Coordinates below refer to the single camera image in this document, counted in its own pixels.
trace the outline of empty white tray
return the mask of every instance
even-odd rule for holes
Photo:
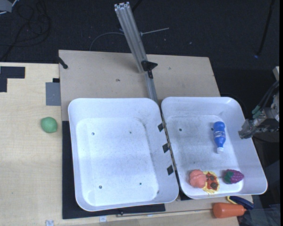
[[[68,107],[75,197],[87,211],[172,202],[179,187],[158,105],[79,98]]]
[[[237,101],[229,97],[168,97],[161,105],[182,191],[190,198],[202,199],[231,195],[263,194],[267,181],[251,138],[241,139],[238,131],[245,121]],[[213,124],[225,123],[223,154],[216,153]],[[220,189],[208,194],[189,184],[194,169],[213,171]],[[239,170],[244,179],[226,184],[223,172]]]

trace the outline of wooden table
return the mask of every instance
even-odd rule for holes
[[[0,93],[0,226],[44,226],[46,220],[60,226],[105,224],[100,223],[99,217],[62,219],[61,124],[68,117],[67,101],[86,92],[67,92],[68,86],[79,85],[69,85],[66,78],[73,78],[68,72],[90,65],[93,77],[86,79],[92,90],[85,95],[91,92],[98,97],[112,94],[131,97],[134,91],[134,97],[146,97],[147,91],[144,81],[136,80],[140,74],[131,54],[60,51],[60,57],[69,66],[61,72],[63,76],[61,65],[57,64],[0,63],[0,67],[25,67],[25,78],[8,79],[7,92]],[[158,63],[153,75],[159,100],[176,95],[220,96],[208,58],[148,55],[148,59]],[[62,106],[46,105],[45,83],[53,78],[61,78]],[[47,116],[57,120],[57,132],[48,134],[41,129],[40,121]],[[213,203],[225,201],[225,198],[178,199],[166,204],[163,213],[110,215],[106,220],[109,226],[238,225],[235,217],[216,219],[212,215]]]

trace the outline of green ball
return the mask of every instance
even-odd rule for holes
[[[58,129],[58,124],[52,117],[45,117],[41,120],[41,127],[47,133],[56,132]]]

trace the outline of white bottle cap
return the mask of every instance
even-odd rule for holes
[[[217,153],[218,154],[223,153],[223,147],[217,147]]]

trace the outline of blue bottle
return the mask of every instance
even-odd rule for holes
[[[214,123],[214,141],[217,145],[217,153],[222,153],[225,143],[225,124],[222,121]]]

